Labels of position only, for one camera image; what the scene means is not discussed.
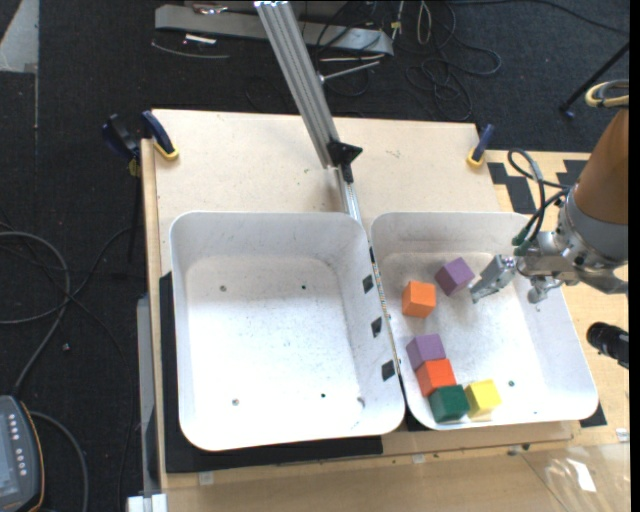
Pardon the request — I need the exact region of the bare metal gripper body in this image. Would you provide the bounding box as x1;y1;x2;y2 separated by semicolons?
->
515;230;630;295

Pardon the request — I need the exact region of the purple cube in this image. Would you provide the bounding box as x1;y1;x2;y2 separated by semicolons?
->
433;256;476;297
405;333;447;372

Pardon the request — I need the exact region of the white plastic tray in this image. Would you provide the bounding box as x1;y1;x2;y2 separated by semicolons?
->
168;210;407;452
370;211;600;432

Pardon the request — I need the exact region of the orange cube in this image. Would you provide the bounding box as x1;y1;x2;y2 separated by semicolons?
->
401;280;438;319
415;358;458;398

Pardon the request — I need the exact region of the yellow cube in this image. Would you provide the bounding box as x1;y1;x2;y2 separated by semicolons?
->
464;378;503;419

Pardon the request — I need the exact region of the green cube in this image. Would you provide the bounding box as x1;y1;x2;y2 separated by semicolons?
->
427;384;471;424

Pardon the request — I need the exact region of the thin black and white rod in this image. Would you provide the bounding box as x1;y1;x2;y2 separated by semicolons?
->
338;167;402;374

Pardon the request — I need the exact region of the pale wood board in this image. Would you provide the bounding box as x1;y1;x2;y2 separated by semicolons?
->
141;108;575;494

